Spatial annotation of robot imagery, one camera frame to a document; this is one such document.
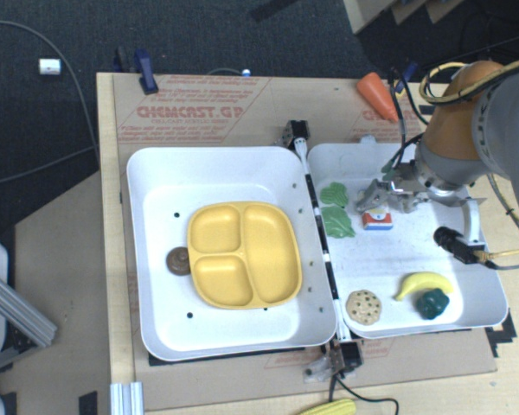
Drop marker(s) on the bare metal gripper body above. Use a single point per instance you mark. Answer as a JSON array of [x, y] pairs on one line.
[[442, 192]]

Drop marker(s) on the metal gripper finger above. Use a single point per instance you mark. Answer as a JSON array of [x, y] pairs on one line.
[[408, 201], [372, 195]]

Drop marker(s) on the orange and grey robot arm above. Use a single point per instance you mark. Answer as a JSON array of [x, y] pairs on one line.
[[454, 132]]

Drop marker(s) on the red white blue carton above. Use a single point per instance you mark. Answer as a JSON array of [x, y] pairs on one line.
[[377, 221]]

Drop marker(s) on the green lettuce leaf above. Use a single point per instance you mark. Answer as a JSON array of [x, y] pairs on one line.
[[334, 195], [338, 223]]

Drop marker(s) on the white plastic tray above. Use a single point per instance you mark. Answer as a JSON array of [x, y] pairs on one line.
[[164, 214], [389, 253]]

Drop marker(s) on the thin black and white rod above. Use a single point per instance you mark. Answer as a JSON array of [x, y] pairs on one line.
[[318, 214]]

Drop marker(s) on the yellow banana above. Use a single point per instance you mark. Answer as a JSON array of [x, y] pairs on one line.
[[424, 280]]

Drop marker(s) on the orange carrot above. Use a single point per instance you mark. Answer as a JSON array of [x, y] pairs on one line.
[[376, 95]]

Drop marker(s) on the dark green broccoli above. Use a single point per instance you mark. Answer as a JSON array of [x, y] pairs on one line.
[[432, 304]]

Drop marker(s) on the beige chip biscuit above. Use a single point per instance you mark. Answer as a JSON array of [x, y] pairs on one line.
[[363, 307]]

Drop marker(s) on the yellow divided plate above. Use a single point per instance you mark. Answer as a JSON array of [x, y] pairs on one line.
[[264, 249]]

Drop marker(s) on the brown cardboard board red print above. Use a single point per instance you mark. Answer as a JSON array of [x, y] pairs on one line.
[[199, 110]]

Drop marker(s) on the yellow corn cob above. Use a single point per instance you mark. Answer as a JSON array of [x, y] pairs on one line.
[[331, 407]]

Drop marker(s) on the black cylinder on white bracket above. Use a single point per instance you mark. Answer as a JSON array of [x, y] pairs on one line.
[[452, 240]]

